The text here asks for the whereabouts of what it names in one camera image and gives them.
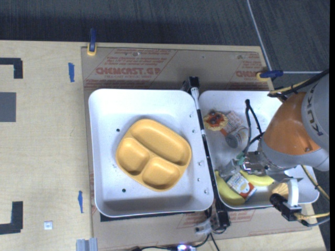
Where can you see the white plastic tray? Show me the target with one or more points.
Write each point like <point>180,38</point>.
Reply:
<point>261,101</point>
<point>110,166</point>

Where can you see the orange divided plate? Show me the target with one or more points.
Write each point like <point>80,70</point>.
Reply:
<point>154,153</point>

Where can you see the yellow banana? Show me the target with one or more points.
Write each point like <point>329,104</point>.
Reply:
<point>227,192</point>
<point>259,180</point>

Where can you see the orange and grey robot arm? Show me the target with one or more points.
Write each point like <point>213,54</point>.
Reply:
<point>290,129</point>

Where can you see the black cylinder on white bracket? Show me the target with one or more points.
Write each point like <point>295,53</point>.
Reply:
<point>284,205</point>

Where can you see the small grey can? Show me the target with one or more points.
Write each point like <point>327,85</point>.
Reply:
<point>235,138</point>

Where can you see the orange toy carrot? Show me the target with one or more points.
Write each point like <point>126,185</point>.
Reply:
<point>224,132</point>

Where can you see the white and yellow carton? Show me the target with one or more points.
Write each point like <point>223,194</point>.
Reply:
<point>242,186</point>

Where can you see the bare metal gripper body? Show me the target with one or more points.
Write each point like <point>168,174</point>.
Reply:
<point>253,162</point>

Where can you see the thin black and white rod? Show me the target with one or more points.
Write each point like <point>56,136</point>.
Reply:
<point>202,132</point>

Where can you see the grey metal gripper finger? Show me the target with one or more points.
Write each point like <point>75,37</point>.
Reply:
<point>233,164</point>
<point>224,172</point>

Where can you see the white packet with orange print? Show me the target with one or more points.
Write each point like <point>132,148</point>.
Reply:
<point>233,120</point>

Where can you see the brown cardboard board red print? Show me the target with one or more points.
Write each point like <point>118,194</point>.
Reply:
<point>162,61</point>

